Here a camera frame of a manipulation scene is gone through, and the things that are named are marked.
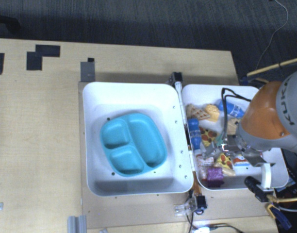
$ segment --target wooden table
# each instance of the wooden table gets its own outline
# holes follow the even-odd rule
[[[43,57],[42,71],[28,71],[27,52],[34,52],[36,44],[60,46],[60,57]],[[87,58],[95,59],[97,81],[164,83],[172,71],[180,71],[184,84],[238,84],[228,51],[0,39],[0,53],[5,54],[0,75],[1,233],[66,233],[67,218],[83,213],[78,82],[80,63]],[[208,209],[196,217],[196,225],[227,222],[245,233],[278,232],[248,190],[203,193]],[[160,195],[159,202],[172,208],[171,198]],[[128,214],[128,207],[121,211]],[[173,212],[166,212],[167,221],[152,214],[147,225],[110,227],[108,232],[187,232],[185,218],[173,221]],[[117,218],[107,220],[119,225]]]

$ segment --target dark gray fabric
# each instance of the dark gray fabric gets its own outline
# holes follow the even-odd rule
[[[278,1],[289,21],[260,67],[297,57],[297,0]],[[286,19],[268,0],[0,0],[0,15],[22,25],[17,35],[0,25],[2,38],[230,50],[239,77],[256,67]]]

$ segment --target blue plate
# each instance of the blue plate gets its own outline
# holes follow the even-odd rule
[[[101,128],[100,139],[111,167],[122,176],[151,171],[162,165],[167,157],[157,126],[141,113],[108,121]]]

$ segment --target white wire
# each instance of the white wire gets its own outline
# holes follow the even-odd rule
[[[270,41],[269,41],[267,47],[265,48],[264,52],[261,54],[261,57],[260,57],[260,59],[259,59],[257,65],[256,65],[255,70],[259,67],[260,61],[261,61],[261,59],[263,58],[263,55],[265,54],[265,52],[268,50],[268,48],[269,48],[269,46],[270,46],[270,44],[271,44],[271,42],[272,42],[272,40],[273,40],[273,37],[274,37],[275,33],[278,32],[280,29],[282,29],[282,28],[287,24],[288,19],[289,19],[289,12],[288,12],[288,9],[287,9],[283,4],[281,4],[279,1],[277,1],[277,0],[274,0],[274,1],[275,1],[277,4],[279,4],[280,6],[282,6],[282,7],[285,9],[285,11],[286,11],[286,21],[285,21],[285,23],[284,23],[282,26],[280,26],[279,28],[277,28],[277,29],[273,32],[273,34],[271,35]]]
[[[282,211],[286,211],[286,212],[297,212],[297,209],[287,209],[287,208],[284,208],[284,207],[278,207],[280,210]]]

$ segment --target blue bottle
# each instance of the blue bottle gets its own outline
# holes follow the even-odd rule
[[[219,100],[217,107],[220,111],[223,111],[222,100]],[[245,114],[245,112],[238,105],[235,105],[227,101],[226,101],[226,108],[227,108],[227,114],[232,117],[242,118]]]
[[[192,118],[188,119],[188,130],[189,135],[191,137],[191,143],[193,145],[193,150],[200,149],[200,143],[201,143],[201,133],[199,129],[199,122],[198,119]]]

